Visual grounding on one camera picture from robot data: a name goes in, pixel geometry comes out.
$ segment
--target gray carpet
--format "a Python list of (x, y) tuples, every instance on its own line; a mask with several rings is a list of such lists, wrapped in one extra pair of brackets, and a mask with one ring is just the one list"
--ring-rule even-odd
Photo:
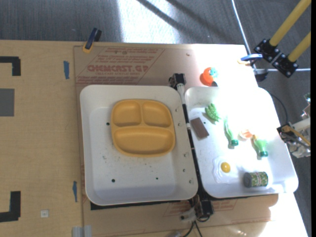
[[(246, 42), (231, 0), (0, 0), (0, 39), (84, 41), (93, 27), (100, 41), (141, 43), (247, 44), (250, 52), (269, 39), (300, 0), (234, 0)], [(289, 54), (311, 29), (309, 7), (278, 48)], [(311, 67), (309, 47), (297, 60)], [(261, 60), (258, 69), (273, 68)], [(301, 120), (311, 89), (311, 73), (286, 78), (270, 71), (259, 86), (274, 97), (280, 123)], [(307, 232), (312, 236), (311, 158), (292, 157), (299, 188), (295, 192)]]

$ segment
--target gray square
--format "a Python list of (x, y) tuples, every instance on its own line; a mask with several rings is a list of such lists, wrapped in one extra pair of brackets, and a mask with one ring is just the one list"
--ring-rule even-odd
[(0, 117), (14, 116), (14, 89), (0, 89)]

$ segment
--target black corner marker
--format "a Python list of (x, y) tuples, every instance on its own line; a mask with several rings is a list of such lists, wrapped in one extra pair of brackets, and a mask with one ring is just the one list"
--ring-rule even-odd
[(12, 76), (21, 76), (21, 60), (17, 56), (0, 56), (0, 63), (12, 64)]
[(17, 221), (21, 217), (21, 192), (11, 192), (8, 212), (0, 212), (0, 222)]

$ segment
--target fried egg toy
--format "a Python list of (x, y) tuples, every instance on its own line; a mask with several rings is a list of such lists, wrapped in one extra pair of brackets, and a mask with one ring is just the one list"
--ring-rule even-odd
[(239, 181), (238, 168), (233, 158), (214, 158), (212, 174), (215, 182), (219, 184), (231, 184)]

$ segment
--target white tray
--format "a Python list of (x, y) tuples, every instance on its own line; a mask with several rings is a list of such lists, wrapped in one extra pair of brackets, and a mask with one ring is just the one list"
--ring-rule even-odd
[[(161, 157), (130, 157), (113, 145), (113, 105), (124, 99), (152, 99), (171, 112), (176, 144)], [(186, 200), (198, 190), (181, 99), (167, 86), (90, 85), (80, 93), (85, 189), (97, 205)]]
[[(215, 198), (247, 197), (284, 192), (294, 192), (298, 187), (298, 178), (288, 152), (281, 140), (277, 128), (280, 127), (273, 101), (267, 91), (261, 88), (250, 91), (234, 89), (223, 90), (220, 87), (193, 87), (185, 94), (189, 120), (200, 118), (204, 123), (208, 137), (199, 139), (192, 132), (198, 166), (204, 189)], [(234, 121), (236, 128), (248, 128), (268, 141), (269, 156), (257, 158), (251, 141), (239, 141), (232, 148), (224, 133), (223, 120), (211, 122), (205, 114), (205, 107), (213, 103), (221, 117), (227, 115)], [(227, 161), (231, 172), (227, 175), (216, 174), (219, 162)], [(265, 171), (269, 177), (266, 187), (246, 188), (242, 182), (245, 172)]]

